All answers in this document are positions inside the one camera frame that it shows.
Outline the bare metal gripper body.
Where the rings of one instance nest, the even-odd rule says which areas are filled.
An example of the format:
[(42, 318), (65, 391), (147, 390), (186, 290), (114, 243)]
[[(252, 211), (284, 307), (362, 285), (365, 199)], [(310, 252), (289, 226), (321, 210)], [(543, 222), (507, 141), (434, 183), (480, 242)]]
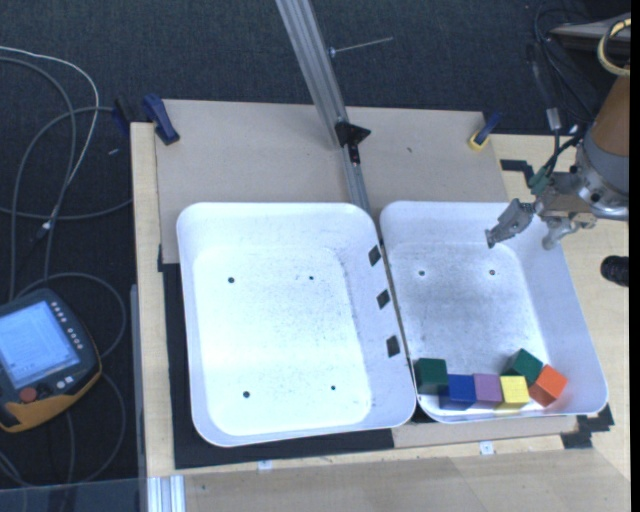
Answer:
[(574, 164), (568, 172), (542, 174), (533, 185), (536, 211), (541, 217), (627, 221), (629, 174), (624, 168), (598, 169)]

